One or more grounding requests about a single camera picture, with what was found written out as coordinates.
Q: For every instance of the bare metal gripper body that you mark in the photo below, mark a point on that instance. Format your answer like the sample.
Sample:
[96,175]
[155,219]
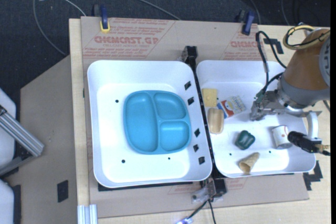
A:
[273,107]

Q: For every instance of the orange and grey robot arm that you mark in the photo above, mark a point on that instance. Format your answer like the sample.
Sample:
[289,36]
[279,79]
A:
[304,70]

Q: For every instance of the beige bread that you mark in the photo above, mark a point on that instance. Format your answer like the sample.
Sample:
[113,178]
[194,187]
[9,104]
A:
[215,120]

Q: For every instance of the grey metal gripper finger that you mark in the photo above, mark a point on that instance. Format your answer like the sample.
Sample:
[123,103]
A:
[254,116]

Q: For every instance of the black cylinder on white bracket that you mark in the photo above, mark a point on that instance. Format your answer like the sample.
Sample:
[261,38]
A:
[305,139]

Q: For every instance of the thin black rod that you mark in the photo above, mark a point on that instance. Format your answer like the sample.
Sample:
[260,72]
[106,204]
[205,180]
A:
[201,102]

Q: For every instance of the white plastic tray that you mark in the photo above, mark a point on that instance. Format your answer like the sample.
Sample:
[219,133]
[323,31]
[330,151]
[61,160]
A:
[147,173]
[262,165]

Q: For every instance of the blue divided plate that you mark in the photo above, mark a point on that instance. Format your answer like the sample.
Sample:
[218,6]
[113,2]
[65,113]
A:
[156,122]

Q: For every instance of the white cup with orange print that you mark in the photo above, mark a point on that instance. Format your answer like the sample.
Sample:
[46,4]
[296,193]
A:
[281,136]

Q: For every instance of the beige ice cream cone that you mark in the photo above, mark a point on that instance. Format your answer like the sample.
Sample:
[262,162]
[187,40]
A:
[249,162]

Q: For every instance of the brown cardboard board red print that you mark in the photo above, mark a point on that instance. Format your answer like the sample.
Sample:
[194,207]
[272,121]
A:
[168,42]

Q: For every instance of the yellow cheese slice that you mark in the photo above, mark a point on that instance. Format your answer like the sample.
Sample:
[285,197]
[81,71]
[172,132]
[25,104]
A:
[209,97]

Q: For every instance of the green bell pepper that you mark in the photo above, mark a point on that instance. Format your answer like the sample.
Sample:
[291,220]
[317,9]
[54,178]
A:
[244,139]

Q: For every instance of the white and orange carton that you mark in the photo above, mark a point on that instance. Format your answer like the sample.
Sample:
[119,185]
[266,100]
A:
[232,106]

